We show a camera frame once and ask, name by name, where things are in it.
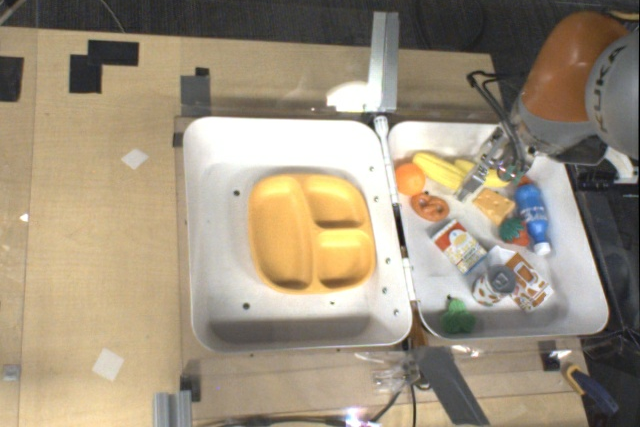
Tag red round toy food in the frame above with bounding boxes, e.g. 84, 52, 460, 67
410, 191, 450, 223

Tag yellow cheese wedge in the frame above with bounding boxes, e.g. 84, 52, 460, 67
471, 187, 517, 227

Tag red and white carton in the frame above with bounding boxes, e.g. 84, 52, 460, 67
431, 217, 489, 277

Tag white and orange packet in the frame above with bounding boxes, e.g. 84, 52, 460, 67
486, 244, 556, 314

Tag yellow banana bunch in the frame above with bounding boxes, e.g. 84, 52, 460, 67
411, 150, 467, 192

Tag white plastic tray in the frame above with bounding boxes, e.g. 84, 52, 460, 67
181, 115, 415, 355
386, 120, 611, 341

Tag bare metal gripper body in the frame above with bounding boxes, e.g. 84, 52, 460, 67
473, 125, 532, 177

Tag red strawberry with green leaves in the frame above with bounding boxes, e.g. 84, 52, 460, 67
497, 215, 532, 248

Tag orange can with grey lid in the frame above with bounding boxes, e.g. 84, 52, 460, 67
470, 264, 518, 308

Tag orange toy orange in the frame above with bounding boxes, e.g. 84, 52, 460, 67
394, 162, 427, 197

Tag blue bottle with white cap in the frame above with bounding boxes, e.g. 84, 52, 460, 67
514, 182, 553, 258

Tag green broccoli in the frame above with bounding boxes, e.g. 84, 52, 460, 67
438, 295, 478, 336

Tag orange divided plate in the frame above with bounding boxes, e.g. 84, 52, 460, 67
247, 173, 378, 295

